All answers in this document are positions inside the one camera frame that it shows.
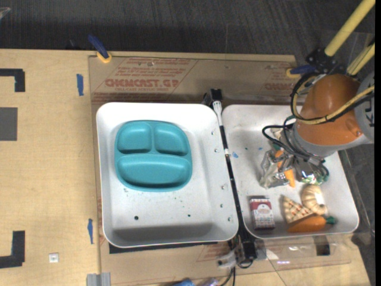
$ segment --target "metal plate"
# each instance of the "metal plate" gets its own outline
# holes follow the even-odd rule
[[[338,153],[326,158],[325,166],[330,171],[330,179],[321,186],[328,215],[335,217],[337,223],[326,226],[319,232],[313,234],[287,232],[288,226],[282,213],[282,196],[285,195],[300,203],[302,183],[296,182],[295,188],[286,185],[265,189],[259,185],[263,174],[261,162],[265,152],[270,149],[269,141],[262,135],[262,128],[267,125],[282,125],[285,118],[290,115],[288,105],[230,105],[223,110],[227,144],[232,154],[232,168],[247,230],[252,235],[264,239],[355,231],[359,217]],[[273,230],[254,230],[249,208],[249,199],[254,195],[270,197],[276,224]]]
[[[126,188],[114,167],[114,143],[123,124],[169,122],[188,137],[193,171],[188,184],[169,192]],[[96,114],[103,229],[116,247],[227,241],[238,219],[217,116],[200,104],[112,102]]]

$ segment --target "yellow pole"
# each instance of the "yellow pole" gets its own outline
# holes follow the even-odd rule
[[[359,25],[359,23],[364,19],[364,17],[369,13],[369,11],[376,4],[376,0],[362,0],[356,10],[347,19],[345,24],[341,27],[340,31],[328,44],[324,52],[327,56],[334,56],[354,29]]]
[[[346,72],[349,75],[356,75],[364,65],[374,56],[376,51],[376,43],[367,46],[363,51],[355,58],[353,62],[348,66]]]

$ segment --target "small box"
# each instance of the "small box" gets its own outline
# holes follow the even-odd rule
[[[268,198],[263,196],[251,198],[250,210],[255,230],[275,228],[273,209]]]

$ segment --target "wooden table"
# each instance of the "wooden table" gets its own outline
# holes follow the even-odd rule
[[[1,68],[23,69],[26,80],[26,91],[15,92],[14,77],[0,77],[0,107],[17,107],[18,118],[17,141],[0,141],[0,256],[11,254],[13,231],[25,232],[24,262],[0,269],[0,285],[86,285],[87,274],[102,272],[89,94],[88,57],[93,55],[92,51],[0,50]],[[79,96],[76,74],[83,76],[84,96]],[[350,263],[241,272],[236,285],[369,285],[357,246],[349,239],[345,245]],[[52,253],[58,253],[59,262],[49,262]],[[189,274],[197,278],[196,272]],[[155,282],[152,285],[163,285]],[[127,279],[118,285],[147,283]]]

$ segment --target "blue plate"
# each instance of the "blue plate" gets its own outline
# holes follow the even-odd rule
[[[151,192],[181,189],[192,177],[188,137],[167,122],[127,122],[115,139],[115,170],[128,188]]]

